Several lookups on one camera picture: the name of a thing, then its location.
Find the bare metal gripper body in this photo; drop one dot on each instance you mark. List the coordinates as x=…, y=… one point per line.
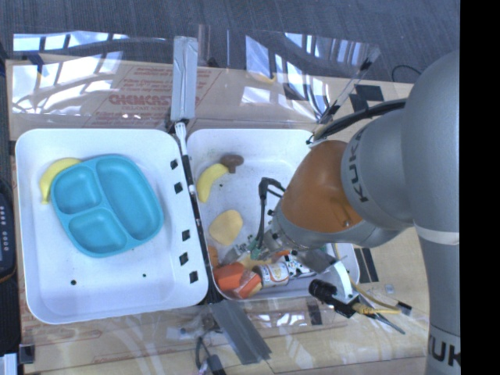
x=275, y=240

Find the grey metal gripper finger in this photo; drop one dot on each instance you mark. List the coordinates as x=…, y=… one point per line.
x=233, y=253

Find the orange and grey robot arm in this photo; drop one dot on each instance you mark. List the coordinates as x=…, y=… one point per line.
x=394, y=178

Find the orange block toy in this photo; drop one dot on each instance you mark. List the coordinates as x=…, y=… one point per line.
x=228, y=276

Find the yellow rounded toy biscuit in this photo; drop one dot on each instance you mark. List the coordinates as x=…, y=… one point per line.
x=226, y=227

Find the white printed packet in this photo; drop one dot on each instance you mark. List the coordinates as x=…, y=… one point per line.
x=298, y=267

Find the yellow banana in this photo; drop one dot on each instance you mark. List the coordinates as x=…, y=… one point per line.
x=51, y=174
x=209, y=178

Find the white plastic tray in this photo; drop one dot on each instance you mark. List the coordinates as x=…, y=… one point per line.
x=117, y=287
x=265, y=151

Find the brown mushroom-shaped toy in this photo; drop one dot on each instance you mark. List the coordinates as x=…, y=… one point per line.
x=232, y=160

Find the blue divided plate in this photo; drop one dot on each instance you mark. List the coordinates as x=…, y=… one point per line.
x=117, y=193

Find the brown cardboard board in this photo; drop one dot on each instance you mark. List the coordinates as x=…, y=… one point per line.
x=117, y=342

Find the black cylinder on white bracket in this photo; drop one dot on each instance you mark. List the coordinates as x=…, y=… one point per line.
x=339, y=277

